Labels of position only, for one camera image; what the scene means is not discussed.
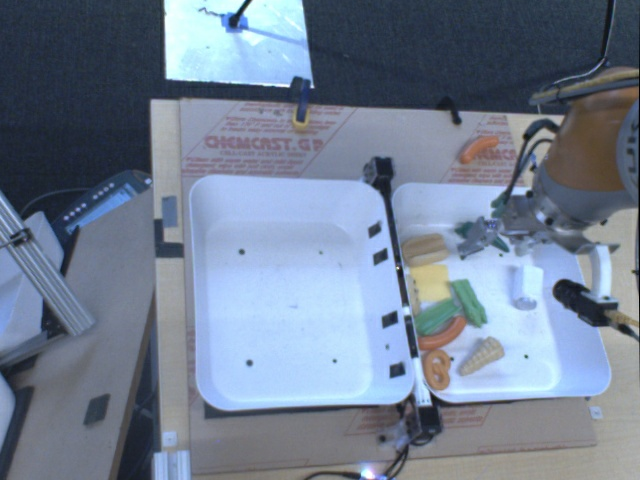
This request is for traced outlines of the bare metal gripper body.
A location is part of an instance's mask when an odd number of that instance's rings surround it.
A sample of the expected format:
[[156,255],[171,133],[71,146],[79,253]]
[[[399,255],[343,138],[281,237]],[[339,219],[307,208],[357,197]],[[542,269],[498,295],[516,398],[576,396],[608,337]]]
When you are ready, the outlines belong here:
[[513,245],[516,235],[536,235],[535,246],[555,244],[570,254],[587,255],[597,246],[604,246],[610,253],[619,249],[617,243],[601,243],[589,240],[584,231],[587,224],[563,212],[546,195],[512,195],[500,217],[501,234]]

